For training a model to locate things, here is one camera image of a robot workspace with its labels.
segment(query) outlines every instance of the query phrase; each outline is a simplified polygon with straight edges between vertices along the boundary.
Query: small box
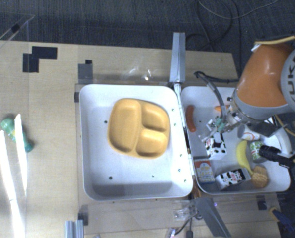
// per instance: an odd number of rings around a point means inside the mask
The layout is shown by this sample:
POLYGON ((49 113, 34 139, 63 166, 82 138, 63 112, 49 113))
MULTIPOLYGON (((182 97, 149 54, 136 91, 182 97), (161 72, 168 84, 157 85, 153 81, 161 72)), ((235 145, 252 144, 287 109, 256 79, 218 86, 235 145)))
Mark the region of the small box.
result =
POLYGON ((210 160, 221 160, 227 155, 225 141, 219 132, 215 132, 206 140, 205 147, 210 160))
POLYGON ((196 176, 200 184, 215 182, 214 173, 209 160, 195 160, 194 165, 196 176))
POLYGON ((220 190, 229 186, 242 183, 245 180, 251 180, 251 176, 246 168, 236 169, 222 173, 215 177, 216 184, 220 190))

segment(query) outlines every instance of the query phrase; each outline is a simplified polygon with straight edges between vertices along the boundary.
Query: wire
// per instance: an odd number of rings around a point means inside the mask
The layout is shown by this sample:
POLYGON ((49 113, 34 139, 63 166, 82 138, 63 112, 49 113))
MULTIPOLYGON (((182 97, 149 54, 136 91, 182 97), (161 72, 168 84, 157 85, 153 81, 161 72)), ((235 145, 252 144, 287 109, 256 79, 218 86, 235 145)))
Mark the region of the wire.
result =
POLYGON ((229 9, 229 7, 224 2, 222 2, 221 0, 216 0, 216 1, 218 1, 220 4, 222 4, 227 9, 227 11, 230 14, 230 17, 228 18, 229 19, 229 24, 228 24, 228 27, 225 29, 225 31, 221 35, 219 35, 218 37, 216 37, 215 39, 211 40, 209 38, 208 33, 207 33, 207 31, 206 31, 206 29, 205 29, 205 27, 204 27, 204 25, 203 25, 203 23, 201 21, 201 18, 200 18, 199 14, 198 14, 198 7, 197 7, 197 5, 198 5, 199 1, 200 0, 195 0, 195 2, 194 2, 194 11, 195 11, 195 14, 197 16, 197 20, 198 20, 198 22, 199 22, 199 24, 200 24, 200 26, 201 26, 201 28, 202 28, 202 30, 204 32, 204 35, 206 37, 206 40, 207 40, 207 43, 205 45, 203 45, 202 47, 200 47, 200 50, 202 50, 206 46, 210 45, 211 50, 214 51, 213 44, 216 43, 216 42, 218 42, 219 40, 221 40, 223 37, 225 37, 226 34, 230 31, 230 29, 232 27, 232 13, 231 13, 231 10, 229 9))
MULTIPOLYGON (((262 8, 265 8, 265 7, 268 7, 268 6, 270 6, 270 5, 273 5, 273 4, 277 3, 278 1, 280 1, 280 0, 275 0, 275 1, 271 2, 271 3, 265 4, 265 5, 263 5, 263 6, 259 6, 259 7, 257 7, 257 8, 254 8, 253 10, 251 10, 251 11, 249 11, 249 12, 247 12, 247 13, 241 15, 241 16, 233 17, 232 19, 238 19, 238 18, 245 17, 245 16, 247 16, 247 15, 253 13, 253 12, 256 11, 256 10, 259 10, 259 9, 262 9, 262 8)), ((225 16, 221 16, 221 15, 215 13, 214 11, 208 9, 208 8, 205 7, 200 1, 199 1, 199 4, 200 4, 205 10, 207 10, 208 12, 210 12, 210 13, 216 15, 217 17, 224 18, 224 19, 229 19, 229 18, 227 18, 227 17, 225 17, 225 16)))
POLYGON ((187 221, 185 221, 185 223, 182 225, 182 227, 175 232, 175 235, 178 235, 180 232, 182 232, 182 230, 184 229, 184 227, 186 227, 186 225, 191 221, 191 219, 192 218, 189 218, 187 221))
MULTIPOLYGON (((229 12, 229 15, 230 16, 228 18, 225 17, 226 19, 229 19, 229 25, 228 25, 228 27, 225 29, 225 31, 221 35, 219 35, 218 37, 216 37, 214 40, 210 40, 210 38, 208 36, 208 33, 206 32, 206 30, 205 30, 205 28, 204 28, 204 26, 202 24, 202 21, 200 19, 200 16, 198 14, 198 11, 197 11, 198 10, 197 6, 198 6, 198 4, 199 4, 200 1, 201 0, 195 0, 194 11, 195 11, 195 14, 197 16, 197 19, 198 19, 198 21, 199 21, 199 23, 201 25, 201 28, 203 29, 203 31, 205 33, 205 36, 206 36, 208 42, 205 45, 203 45, 199 50, 202 50, 207 45, 210 45, 211 46, 211 50, 213 51, 214 50, 214 47, 213 47, 212 44, 215 44, 220 49, 220 51, 224 52, 223 49, 217 44, 217 42, 220 41, 222 38, 224 38, 227 35, 227 33, 230 31, 231 27, 232 27, 232 23, 233 23, 233 20, 232 19, 233 19, 233 16, 232 16, 231 9, 223 1, 221 1, 221 0, 215 0, 218 3, 220 3, 223 7, 225 7, 227 9, 227 11, 229 12)), ((235 3, 235 1, 234 0, 229 0, 229 1, 231 1, 232 4, 234 5, 234 7, 236 9, 236 12, 237 12, 236 15, 239 16, 239 10, 238 10, 238 7, 237 7, 237 4, 235 3)), ((239 69, 241 69, 241 66, 242 66, 241 42, 242 41, 241 41, 241 28, 240 28, 240 19, 239 18, 238 18, 238 25, 239 25, 239 28, 238 28, 239 29, 238 30, 239 31, 239 69)), ((199 34, 191 34, 188 37, 190 38, 192 36, 197 36, 197 35, 199 35, 199 34)))
MULTIPOLYGON (((281 121, 280 117, 278 115, 275 115, 275 118, 277 119, 278 123, 284 127, 285 125, 283 124, 283 122, 281 121)), ((295 133, 292 132, 291 130, 289 130, 288 128, 285 128, 285 131, 290 134, 291 136, 295 137, 295 133)))
POLYGON ((184 227, 186 227, 186 225, 192 220, 192 218, 196 217, 198 214, 199 214, 199 213, 197 212, 197 213, 194 214, 193 216, 189 217, 189 218, 185 221, 185 223, 182 225, 182 227, 181 227, 179 230, 177 230, 177 231, 175 232, 175 235, 178 235, 180 232, 182 232, 182 230, 184 229, 184 227))
POLYGON ((262 39, 260 39, 260 41, 273 41, 273 40, 289 37, 291 35, 295 35, 295 34, 293 34, 293 32, 291 32, 290 34, 281 34, 281 35, 277 35, 277 36, 268 36, 268 37, 263 37, 262 39))
POLYGON ((221 94, 219 93, 217 87, 205 76, 202 75, 201 73, 199 73, 198 71, 196 71, 194 73, 194 75, 196 76, 196 78, 200 78, 202 79, 206 85, 213 91, 213 93, 216 95, 217 100, 220 104, 221 107, 221 119, 222 119, 222 123, 225 123, 226 118, 227 118, 227 110, 226 110, 226 106, 222 100, 221 94))
POLYGON ((186 36, 186 42, 188 42, 192 37, 195 37, 195 36, 201 36, 201 37, 204 37, 204 35, 202 34, 197 34, 197 33, 194 33, 194 34, 189 34, 186 36))
POLYGON ((235 82, 238 82, 239 79, 238 78, 235 78, 235 79, 222 79, 222 78, 217 78, 217 77, 211 77, 211 76, 208 76, 206 75, 205 73, 203 73, 202 71, 195 71, 194 72, 194 75, 197 77, 199 76, 199 74, 205 76, 206 78, 208 78, 211 82, 218 82, 218 83, 226 83, 226 84, 229 84, 229 83, 235 83, 235 82))
POLYGON ((291 35, 288 37, 284 37, 278 40, 270 40, 270 41, 255 41, 254 44, 264 44, 264 45, 272 45, 272 44, 279 44, 283 42, 293 41, 295 40, 295 35, 291 35))
POLYGON ((191 218, 191 221, 189 222, 189 230, 192 230, 192 221, 193 221, 193 218, 191 218))

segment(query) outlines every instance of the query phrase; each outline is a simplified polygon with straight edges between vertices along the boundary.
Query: green figurine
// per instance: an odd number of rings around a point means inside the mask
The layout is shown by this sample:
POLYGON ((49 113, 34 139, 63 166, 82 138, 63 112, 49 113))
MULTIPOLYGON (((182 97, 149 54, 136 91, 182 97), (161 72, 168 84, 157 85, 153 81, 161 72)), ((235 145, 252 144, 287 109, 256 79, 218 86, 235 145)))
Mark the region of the green figurine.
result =
MULTIPOLYGON (((14 120, 12 118, 6 118, 4 119, 1 123, 0 126, 2 129, 7 133, 7 135, 14 141, 16 142, 16 137, 15 137, 15 124, 14 120)), ((25 151, 28 153, 31 150, 33 150, 33 146, 28 142, 26 138, 26 134, 23 132, 23 139, 24 139, 24 147, 25 151)))

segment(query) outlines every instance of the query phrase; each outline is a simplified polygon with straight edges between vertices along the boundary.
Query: black cable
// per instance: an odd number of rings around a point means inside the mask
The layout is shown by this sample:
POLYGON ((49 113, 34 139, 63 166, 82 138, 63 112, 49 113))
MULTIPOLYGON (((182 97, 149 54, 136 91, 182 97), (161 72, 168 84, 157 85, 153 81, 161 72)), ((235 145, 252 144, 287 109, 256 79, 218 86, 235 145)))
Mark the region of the black cable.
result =
POLYGON ((222 78, 207 76, 202 71, 195 71, 194 75, 196 76, 196 78, 200 78, 200 75, 202 75, 202 76, 206 77, 207 79, 209 79, 211 82, 218 82, 218 83, 229 84, 229 83, 235 83, 235 82, 239 81, 239 79, 237 79, 237 78, 235 78, 235 79, 222 79, 222 78))
POLYGON ((189 222, 189 230, 192 230, 192 221, 193 221, 193 218, 191 218, 191 221, 189 222))
MULTIPOLYGON (((212 92, 216 95, 219 105, 221 107, 221 116, 220 116, 221 123, 225 123, 226 117, 227 117, 227 110, 226 110, 226 106, 222 100, 221 94, 219 93, 217 87, 213 84, 213 82, 211 80, 209 80, 203 74, 198 73, 198 72, 194 73, 194 75, 196 75, 196 78, 200 78, 201 80, 203 80, 206 83, 206 86, 208 86, 212 90, 212 92)), ((214 132, 215 132, 215 130, 209 131, 209 135, 207 135, 206 138, 209 138, 210 136, 212 136, 214 132)))
POLYGON ((236 2, 234 0, 230 0, 234 7, 236 8, 236 12, 237 12, 237 19, 238 19, 238 26, 239 26, 239 70, 242 69, 242 52, 241 52, 241 46, 242 46, 242 39, 241 39, 241 27, 240 27, 240 17, 239 17, 239 10, 238 10, 238 6, 236 4, 236 2))
MULTIPOLYGON (((268 6, 271 6, 271 5, 275 4, 275 3, 277 3, 278 1, 280 1, 280 0, 275 0, 275 1, 271 2, 271 3, 268 3, 268 4, 265 4, 265 5, 262 5, 262 6, 256 7, 256 8, 254 8, 253 10, 251 10, 251 11, 249 11, 249 12, 247 12, 247 13, 241 15, 241 16, 239 16, 239 18, 243 18, 243 17, 245 17, 245 16, 248 16, 249 14, 253 13, 253 12, 256 11, 256 10, 259 10, 259 9, 266 8, 266 7, 268 7, 268 6)), ((205 7, 202 3, 200 3, 200 5, 201 5, 204 9, 206 9, 207 11, 209 11, 209 12, 212 13, 212 14, 215 14, 216 16, 218 16, 218 17, 220 17, 220 18, 228 19, 227 17, 224 17, 224 16, 222 16, 222 15, 219 15, 219 14, 215 13, 214 11, 211 11, 210 9, 208 9, 207 7, 205 7)))
POLYGON ((188 230, 186 232, 186 238, 193 238, 193 231, 192 230, 188 230))
POLYGON ((175 235, 178 235, 180 232, 182 232, 182 230, 184 229, 184 227, 186 227, 186 225, 191 221, 192 218, 193 217, 191 217, 187 221, 185 221, 185 223, 182 225, 182 227, 175 232, 175 235))
POLYGON ((209 46, 211 47, 211 50, 214 51, 213 44, 216 44, 216 45, 217 45, 217 42, 220 41, 223 37, 225 37, 226 34, 230 31, 230 29, 231 29, 231 27, 232 27, 232 13, 231 13, 231 10, 229 9, 229 7, 228 7, 223 1, 221 1, 221 0, 216 0, 216 1, 218 1, 220 4, 222 4, 222 5, 228 10, 228 12, 229 12, 229 14, 230 14, 230 18, 229 18, 229 25, 228 25, 228 27, 225 29, 225 31, 224 31, 221 35, 217 36, 215 39, 211 40, 211 39, 209 38, 209 35, 208 35, 208 33, 207 33, 207 31, 206 31, 206 29, 205 29, 203 23, 202 23, 202 20, 201 20, 201 18, 200 18, 200 16, 199 16, 199 13, 198 13, 198 4, 199 4, 200 1, 201 1, 201 0, 195 0, 195 2, 194 2, 194 11, 195 11, 195 14, 196 14, 196 16, 197 16, 198 22, 200 23, 200 26, 201 26, 201 28, 202 28, 202 30, 203 30, 203 32, 204 32, 204 35, 205 35, 206 40, 207 40, 207 43, 206 43, 205 45, 203 45, 202 47, 200 47, 199 50, 202 50, 202 49, 204 49, 206 46, 209 45, 209 46))
POLYGON ((203 34, 197 34, 197 33, 189 34, 189 35, 187 35, 186 38, 185 38, 186 42, 188 42, 189 39, 191 39, 192 37, 195 37, 195 36, 201 36, 201 37, 204 37, 203 34))

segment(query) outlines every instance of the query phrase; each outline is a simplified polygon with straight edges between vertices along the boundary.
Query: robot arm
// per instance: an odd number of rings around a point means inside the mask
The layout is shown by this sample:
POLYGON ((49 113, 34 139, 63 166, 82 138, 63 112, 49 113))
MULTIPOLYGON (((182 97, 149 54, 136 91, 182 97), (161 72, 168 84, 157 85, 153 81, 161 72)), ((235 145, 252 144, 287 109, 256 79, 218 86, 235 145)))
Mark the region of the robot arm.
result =
POLYGON ((246 124, 261 133, 263 124, 266 132, 264 120, 287 112, 295 112, 295 49, 286 44, 260 45, 230 98, 224 124, 216 121, 209 129, 227 132, 246 124))

